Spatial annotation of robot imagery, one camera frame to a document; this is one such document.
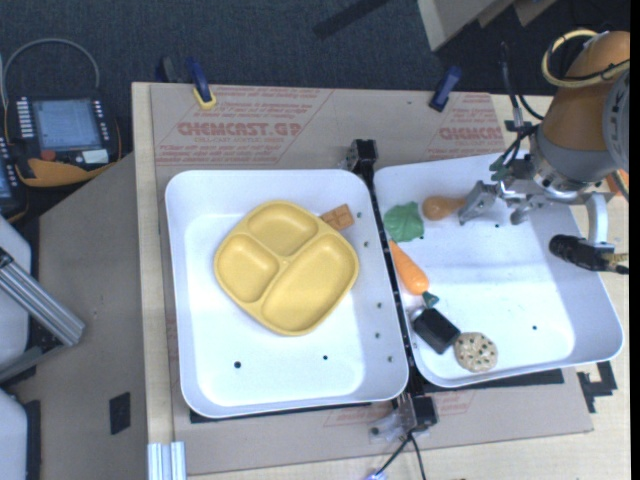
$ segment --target toy carrot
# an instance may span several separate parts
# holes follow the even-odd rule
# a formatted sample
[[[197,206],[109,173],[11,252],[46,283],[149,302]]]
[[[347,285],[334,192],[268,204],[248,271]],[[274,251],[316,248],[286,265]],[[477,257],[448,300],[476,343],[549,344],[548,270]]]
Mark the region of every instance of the toy carrot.
[[[393,257],[393,264],[404,287],[414,295],[423,295],[427,292],[429,278],[422,269],[393,240],[389,240],[389,249]]]

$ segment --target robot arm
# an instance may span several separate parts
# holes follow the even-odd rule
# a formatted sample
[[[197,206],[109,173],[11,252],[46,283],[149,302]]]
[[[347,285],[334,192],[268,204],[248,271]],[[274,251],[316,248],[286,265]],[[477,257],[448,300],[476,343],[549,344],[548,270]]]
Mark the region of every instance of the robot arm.
[[[550,56],[580,36],[589,38],[582,52],[564,78],[554,76]],[[529,128],[515,119],[516,140],[490,167],[496,183],[476,183],[458,212],[461,224],[484,213],[496,199],[514,209],[512,224],[550,204],[585,204],[589,237],[554,237],[551,252],[589,270],[621,271],[614,264],[613,246],[606,243],[606,203],[612,194],[590,189],[619,169],[629,172],[630,44],[628,32],[575,31],[551,45],[542,71],[559,88],[546,116]],[[518,158],[527,137],[529,152]],[[628,199],[628,192],[623,193]]]

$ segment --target white tray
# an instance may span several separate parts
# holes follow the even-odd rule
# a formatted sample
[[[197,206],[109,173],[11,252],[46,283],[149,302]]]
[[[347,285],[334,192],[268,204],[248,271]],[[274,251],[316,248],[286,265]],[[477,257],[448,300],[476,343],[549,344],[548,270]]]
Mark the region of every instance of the white tray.
[[[496,155],[381,169],[375,176],[380,211],[429,196],[464,197],[478,179],[489,183]],[[503,201],[481,217],[458,223],[423,217],[423,239],[402,248],[427,273],[436,306],[462,332],[482,332],[498,346],[497,366],[470,373],[450,348],[438,355],[413,330],[417,367],[438,386],[455,388],[536,371],[604,361],[622,346],[622,327],[597,273],[548,251],[557,234],[580,235],[565,205],[532,212],[511,225]],[[403,291],[407,320],[420,298]]]
[[[24,480],[27,470],[27,414],[0,389],[0,471],[3,480]]]
[[[364,183],[333,170],[187,171],[168,184],[166,210],[185,400],[210,418],[389,400],[408,366],[393,293]],[[253,208],[285,199],[322,214],[347,203],[342,231],[360,273],[310,334],[269,331],[224,293],[214,254]]]

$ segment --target yellow plate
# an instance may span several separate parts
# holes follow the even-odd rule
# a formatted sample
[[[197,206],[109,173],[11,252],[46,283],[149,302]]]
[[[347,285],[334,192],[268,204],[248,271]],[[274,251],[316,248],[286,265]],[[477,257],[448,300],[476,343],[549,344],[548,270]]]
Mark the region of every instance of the yellow plate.
[[[216,279],[247,313],[289,336],[312,331],[349,292],[358,256],[319,217],[288,201],[251,211],[216,252]]]

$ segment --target cable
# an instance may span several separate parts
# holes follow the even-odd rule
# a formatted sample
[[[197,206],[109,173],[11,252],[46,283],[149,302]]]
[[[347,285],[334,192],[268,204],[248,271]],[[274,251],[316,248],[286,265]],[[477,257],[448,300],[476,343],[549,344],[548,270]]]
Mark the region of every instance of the cable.
[[[416,450],[416,455],[418,456],[418,464],[420,466],[420,476],[422,476],[422,480],[427,480],[427,474],[424,471],[424,464],[422,463],[422,455],[420,455],[420,448],[418,448],[418,443],[416,438],[413,437],[413,433],[409,433],[409,439],[413,443],[413,447]]]
[[[531,108],[522,94],[518,94],[518,99],[520,100],[520,103],[522,103],[522,106],[527,110],[527,112],[529,112],[529,114],[535,117],[538,121],[542,121],[544,119],[543,115],[538,114],[535,110],[533,110],[533,108]]]
[[[509,47],[504,41],[500,43],[500,68],[502,71],[502,82],[511,100],[511,105],[513,108],[519,108],[516,93],[511,85],[511,77],[509,76]]]
[[[385,462],[383,464],[383,466],[378,469],[375,473],[373,473],[372,475],[369,476],[369,478],[379,478],[380,474],[389,467],[389,465],[396,459],[396,457],[398,455],[400,455],[400,452],[402,452],[402,450],[404,450],[405,446],[407,446],[409,443],[413,443],[413,446],[416,450],[416,454],[418,456],[418,464],[420,465],[420,474],[422,475],[422,479],[423,480],[427,480],[427,475],[425,473],[424,470],[424,464],[422,463],[422,456],[420,455],[420,448],[418,448],[418,443],[416,442],[415,437],[413,437],[413,431],[415,429],[411,429],[409,430],[409,432],[407,432],[407,437],[406,439],[402,442],[402,444],[400,446],[398,446],[398,448],[396,449],[395,452],[393,452],[393,454],[391,455],[391,457],[389,457],[389,459],[387,459],[387,462]]]
[[[564,45],[567,41],[574,39],[576,37],[589,37],[593,38],[598,36],[597,32],[593,30],[574,30],[563,36],[560,36],[558,39],[553,41],[551,45],[547,48],[547,51],[544,53],[542,57],[542,75],[552,85],[557,87],[567,87],[567,88],[578,88],[578,87],[587,87],[589,85],[594,85],[600,83],[602,80],[611,80],[615,76],[619,75],[623,71],[629,69],[631,65],[631,60],[627,59],[625,61],[619,62],[618,64],[611,64],[606,69],[602,71],[598,71],[596,73],[591,73],[585,76],[565,76],[564,78],[559,78],[551,73],[551,69],[549,66],[549,62],[551,60],[551,56],[556,52],[558,48]]]
[[[0,87],[2,88],[2,106],[4,107],[5,111],[9,104],[9,95],[7,93],[6,80],[7,80],[7,74],[9,73],[9,68],[11,67],[11,64],[13,64],[16,58],[20,56],[22,53],[24,53],[26,50],[29,50],[34,46],[40,46],[43,44],[51,44],[51,43],[64,44],[67,46],[71,46],[72,48],[76,48],[77,50],[80,50],[89,59],[89,61],[93,66],[93,70],[96,77],[95,88],[98,89],[100,87],[100,68],[98,67],[98,63],[96,62],[96,60],[85,48],[83,48],[77,43],[74,43],[73,41],[69,41],[68,39],[61,39],[57,37],[46,37],[44,39],[37,39],[36,41],[31,41],[30,43],[27,43],[21,46],[15,52],[13,52],[9,57],[9,59],[7,60],[7,63],[2,68],[2,71],[0,71],[0,76],[1,76]]]
[[[391,455],[391,457],[389,457],[389,459],[387,460],[387,462],[385,462],[382,467],[380,469],[378,469],[373,475],[372,477],[375,478],[377,477],[380,473],[382,473],[385,469],[387,469],[389,467],[389,465],[396,459],[396,457],[398,455],[400,455],[400,452],[402,450],[404,450],[404,447],[407,446],[410,443],[410,438],[409,436],[413,433],[413,430],[410,430],[407,433],[407,438],[402,442],[402,444],[400,446],[398,446],[398,449],[393,452],[393,454]]]
[[[518,156],[518,153],[520,152],[520,143],[525,137],[528,137],[528,135],[525,135],[524,133],[519,131],[518,134],[516,135],[516,140],[514,140],[511,143],[511,146],[509,146],[507,150],[504,152],[503,156],[506,158],[509,152],[512,151],[511,158],[509,158],[509,160],[507,160],[507,162],[504,164],[505,167],[508,168],[516,159],[516,157]]]

